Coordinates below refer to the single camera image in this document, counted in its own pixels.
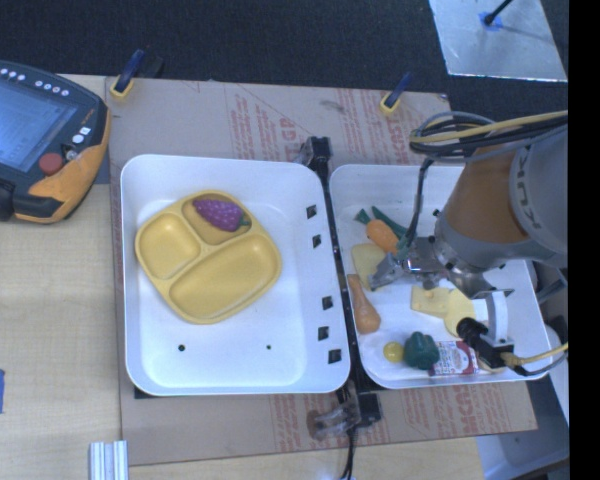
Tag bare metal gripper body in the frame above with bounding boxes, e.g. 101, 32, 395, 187
401, 236, 497, 301

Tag yellow cheese slice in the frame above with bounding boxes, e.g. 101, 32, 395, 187
410, 284, 454, 322

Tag pale yellow wedge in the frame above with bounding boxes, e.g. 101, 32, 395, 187
350, 242, 389, 292

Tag orange carrot with green leaves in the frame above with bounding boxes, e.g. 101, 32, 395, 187
354, 205, 410, 257

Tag pale yellow rounded slice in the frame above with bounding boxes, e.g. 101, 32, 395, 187
442, 287, 478, 339

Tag thin black rod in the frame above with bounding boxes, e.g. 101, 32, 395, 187
317, 166, 369, 392

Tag white plastic tray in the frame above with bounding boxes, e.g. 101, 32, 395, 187
119, 153, 352, 398
328, 163, 557, 391

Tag green bell pepper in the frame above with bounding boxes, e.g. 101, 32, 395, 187
403, 330, 442, 371

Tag yellow ball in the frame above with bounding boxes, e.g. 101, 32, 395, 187
382, 340, 406, 365

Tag red and white carton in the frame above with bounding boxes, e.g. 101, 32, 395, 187
427, 339, 482, 379

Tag yellow divided plate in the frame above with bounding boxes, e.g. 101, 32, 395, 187
133, 189, 284, 326

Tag purple grapes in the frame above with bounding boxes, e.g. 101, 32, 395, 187
192, 197, 253, 234

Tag brown cardboard board, red print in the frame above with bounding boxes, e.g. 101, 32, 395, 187
104, 75, 540, 467

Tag black cylinder on white bracket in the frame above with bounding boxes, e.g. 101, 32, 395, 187
455, 289, 517, 370

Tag black block with thin wires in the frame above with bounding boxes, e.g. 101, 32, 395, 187
293, 135, 334, 170
354, 391, 384, 428

